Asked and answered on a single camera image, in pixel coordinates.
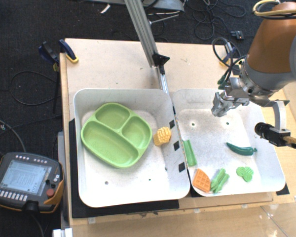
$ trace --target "dark carpet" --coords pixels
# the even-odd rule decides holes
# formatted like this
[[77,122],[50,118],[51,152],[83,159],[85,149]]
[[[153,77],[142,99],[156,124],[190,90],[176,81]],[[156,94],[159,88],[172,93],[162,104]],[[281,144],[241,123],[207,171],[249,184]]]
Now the dark carpet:
[[[242,54],[250,48],[262,19],[251,13],[260,0],[188,0],[185,13],[152,25],[156,41],[211,44],[217,37],[233,41]],[[46,41],[59,52],[64,38],[135,40],[125,6],[76,0],[0,0],[0,152],[27,152],[57,159],[57,134],[62,129],[61,99],[53,113],[56,72],[38,47]],[[163,10],[150,8],[147,13]],[[164,15],[149,16],[151,21]],[[239,30],[243,40],[230,31]],[[44,235],[59,229],[60,211],[38,215]],[[37,237],[35,220],[21,212],[0,209],[0,237]]]

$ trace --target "emergency stop button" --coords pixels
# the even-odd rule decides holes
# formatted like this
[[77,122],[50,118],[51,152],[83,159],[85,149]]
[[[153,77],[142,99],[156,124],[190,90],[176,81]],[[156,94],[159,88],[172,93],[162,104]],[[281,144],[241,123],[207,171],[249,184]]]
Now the emergency stop button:
[[48,196],[48,198],[52,198],[55,195],[55,191],[53,189],[48,189],[46,191],[46,195]]

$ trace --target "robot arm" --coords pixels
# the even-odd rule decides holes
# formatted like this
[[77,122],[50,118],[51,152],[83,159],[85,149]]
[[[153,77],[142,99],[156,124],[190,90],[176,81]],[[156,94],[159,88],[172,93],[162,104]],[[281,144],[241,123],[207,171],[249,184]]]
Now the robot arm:
[[[257,11],[259,6],[268,3],[277,5],[269,12]],[[296,148],[296,139],[290,137],[290,131],[286,129],[285,105],[289,101],[269,99],[285,85],[296,81],[296,2],[264,0],[255,5],[254,12],[264,20],[241,66],[239,77],[228,78],[223,92],[216,92],[212,113],[221,117],[249,102],[272,107],[275,126],[259,123],[256,133],[278,147]]]

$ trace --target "green tray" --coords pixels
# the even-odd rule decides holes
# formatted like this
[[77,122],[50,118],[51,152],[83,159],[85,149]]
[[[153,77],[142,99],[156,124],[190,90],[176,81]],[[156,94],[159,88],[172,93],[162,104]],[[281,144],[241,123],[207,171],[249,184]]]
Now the green tray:
[[81,130],[83,144],[98,158],[117,168],[134,165],[152,138],[149,124],[118,103],[98,108]]

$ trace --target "white tray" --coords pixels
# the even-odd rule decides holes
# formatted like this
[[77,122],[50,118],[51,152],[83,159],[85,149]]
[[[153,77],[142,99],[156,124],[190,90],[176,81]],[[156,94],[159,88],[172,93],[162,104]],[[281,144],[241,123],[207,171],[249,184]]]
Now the white tray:
[[180,199],[190,183],[176,127],[171,141],[157,147],[151,140],[137,163],[127,169],[112,167],[89,152],[81,141],[81,128],[104,103],[120,103],[143,117],[152,133],[174,120],[170,97],[160,89],[82,89],[74,96],[78,187],[81,200],[90,207]]
[[[197,165],[189,167],[193,180],[197,168],[202,169],[212,180],[221,168],[230,175],[219,193],[205,193],[205,197],[260,192],[275,192],[285,185],[285,177],[274,146],[255,134],[255,125],[264,122],[261,107],[250,103],[230,110],[226,116],[215,117],[211,113],[215,89],[183,89],[174,93],[178,124],[183,140],[190,140]],[[258,151],[252,156],[232,152],[226,142],[240,147],[251,146]],[[236,174],[240,166],[249,166],[254,171],[251,182],[245,182]]]

